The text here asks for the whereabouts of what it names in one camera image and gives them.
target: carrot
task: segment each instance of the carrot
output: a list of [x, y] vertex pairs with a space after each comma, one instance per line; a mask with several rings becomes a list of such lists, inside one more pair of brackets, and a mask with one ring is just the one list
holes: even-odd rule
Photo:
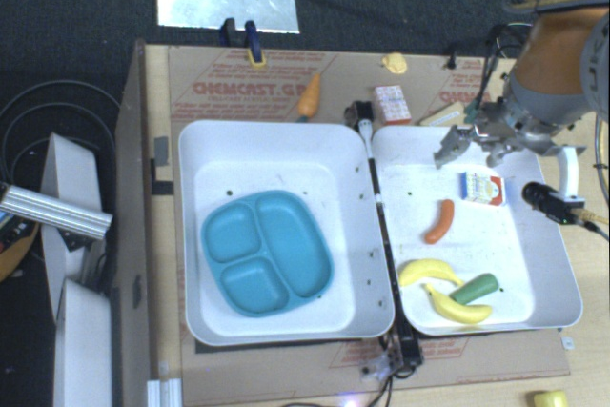
[[449, 231], [451, 223], [454, 221], [455, 208], [454, 201], [448, 198], [440, 203], [440, 219], [437, 225], [424, 236], [427, 244], [435, 244]]
[[314, 117], [320, 103], [320, 74], [316, 73], [298, 99], [298, 114]]

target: brown object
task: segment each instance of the brown object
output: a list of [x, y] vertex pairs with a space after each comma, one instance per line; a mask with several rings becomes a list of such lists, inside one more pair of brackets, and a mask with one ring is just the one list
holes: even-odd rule
[[515, 65], [519, 83], [538, 93], [582, 93], [580, 54], [591, 29], [607, 12], [608, 8], [589, 8], [543, 14]]
[[424, 237], [427, 244], [435, 244], [447, 234], [454, 221], [455, 209], [456, 205], [453, 200], [447, 198], [440, 203], [440, 219], [437, 225]]

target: sausage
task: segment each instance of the sausage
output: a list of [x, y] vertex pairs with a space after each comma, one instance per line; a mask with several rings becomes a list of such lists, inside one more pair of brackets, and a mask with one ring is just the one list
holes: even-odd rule
[[454, 201], [448, 198], [440, 203], [440, 219], [437, 225], [424, 236], [427, 244], [435, 244], [449, 231], [451, 223], [454, 221], [455, 208]]

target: yellow banana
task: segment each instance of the yellow banana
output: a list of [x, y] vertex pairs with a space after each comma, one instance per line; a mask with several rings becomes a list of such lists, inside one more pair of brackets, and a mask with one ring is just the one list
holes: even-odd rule
[[432, 296], [436, 311], [443, 317], [462, 324], [479, 324], [489, 317], [493, 311], [489, 305], [461, 305], [448, 295], [442, 294], [426, 283], [426, 290]]
[[441, 278], [452, 281], [459, 287], [464, 284], [464, 281], [456, 276], [451, 265], [433, 258], [417, 259], [407, 264], [398, 275], [398, 284], [406, 287], [420, 278]]

